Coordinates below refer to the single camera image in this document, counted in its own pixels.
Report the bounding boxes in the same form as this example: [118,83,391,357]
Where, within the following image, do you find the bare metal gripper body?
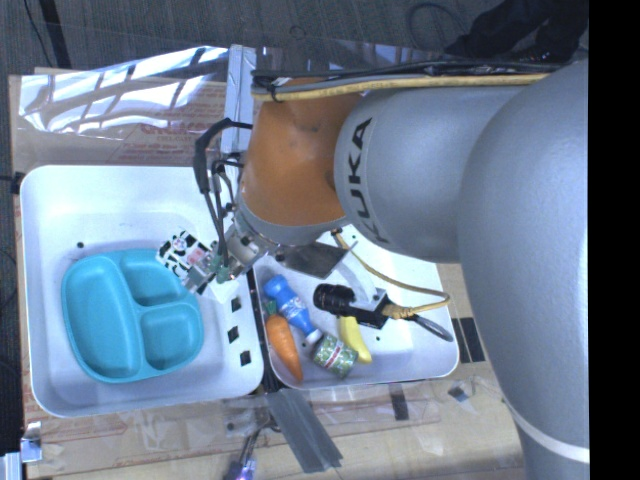
[208,221,275,285]

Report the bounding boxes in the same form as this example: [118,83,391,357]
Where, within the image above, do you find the blue plastic bottle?
[262,274,324,347]

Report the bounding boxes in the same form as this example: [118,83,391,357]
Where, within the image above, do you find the blue divided plate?
[60,248,206,385]

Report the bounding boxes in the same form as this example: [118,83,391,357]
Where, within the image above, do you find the orange carrot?
[263,299,305,384]

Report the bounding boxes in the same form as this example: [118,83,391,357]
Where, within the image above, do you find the white plastic tray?
[18,164,266,419]
[251,225,461,392]

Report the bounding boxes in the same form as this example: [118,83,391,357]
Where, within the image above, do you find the green can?
[311,333,360,381]

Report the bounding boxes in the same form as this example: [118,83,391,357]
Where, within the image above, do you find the yellow banana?
[337,314,374,366]

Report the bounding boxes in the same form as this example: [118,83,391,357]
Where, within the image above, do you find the person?
[443,0,590,64]

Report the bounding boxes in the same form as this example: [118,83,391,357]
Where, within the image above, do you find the black cylinder on white bracket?
[313,258,392,331]

